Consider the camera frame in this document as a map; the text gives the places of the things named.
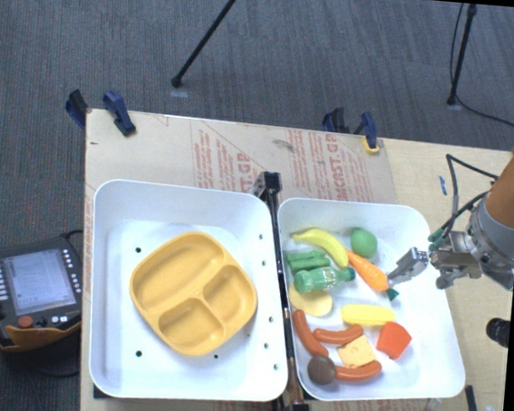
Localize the yellow cheese wedge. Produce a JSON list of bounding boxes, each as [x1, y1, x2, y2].
[[335, 332, 380, 371]]

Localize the yellow banana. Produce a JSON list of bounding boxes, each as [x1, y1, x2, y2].
[[288, 224, 353, 271]]

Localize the yellow divided plate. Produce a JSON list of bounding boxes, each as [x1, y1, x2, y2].
[[122, 225, 266, 364]]

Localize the green lime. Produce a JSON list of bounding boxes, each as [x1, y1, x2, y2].
[[347, 226, 381, 262]]

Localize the white plastic tray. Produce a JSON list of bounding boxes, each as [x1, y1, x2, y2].
[[74, 176, 307, 411], [259, 192, 483, 411]]

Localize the brown cardboard board, red print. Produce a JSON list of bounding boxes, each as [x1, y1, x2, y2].
[[58, 106, 488, 411]]

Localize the thin black rod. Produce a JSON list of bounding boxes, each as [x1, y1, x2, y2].
[[247, 191, 320, 405]]

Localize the orange pepper piece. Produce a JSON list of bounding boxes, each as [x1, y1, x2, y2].
[[374, 319, 415, 363]]

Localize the brown round ball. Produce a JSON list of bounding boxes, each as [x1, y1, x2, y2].
[[305, 353, 339, 388]]

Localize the green bottle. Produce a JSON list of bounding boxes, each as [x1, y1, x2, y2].
[[291, 261, 357, 299]]

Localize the orange carrot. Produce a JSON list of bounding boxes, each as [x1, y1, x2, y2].
[[341, 248, 404, 303]]

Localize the green bean pods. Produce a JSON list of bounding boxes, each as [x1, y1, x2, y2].
[[282, 246, 333, 280]]

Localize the yellow round crisp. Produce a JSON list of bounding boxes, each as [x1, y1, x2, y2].
[[285, 281, 336, 320]]

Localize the black cylinder on white bracket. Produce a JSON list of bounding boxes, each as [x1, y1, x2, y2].
[[484, 316, 512, 349]]

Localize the orange sausage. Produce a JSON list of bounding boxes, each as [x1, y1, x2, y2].
[[287, 308, 335, 359], [311, 319, 365, 349], [333, 355, 384, 387]]

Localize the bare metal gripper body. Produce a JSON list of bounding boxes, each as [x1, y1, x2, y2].
[[426, 219, 514, 291]]

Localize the yellow corn cob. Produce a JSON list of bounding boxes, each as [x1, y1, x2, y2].
[[338, 301, 398, 330]]

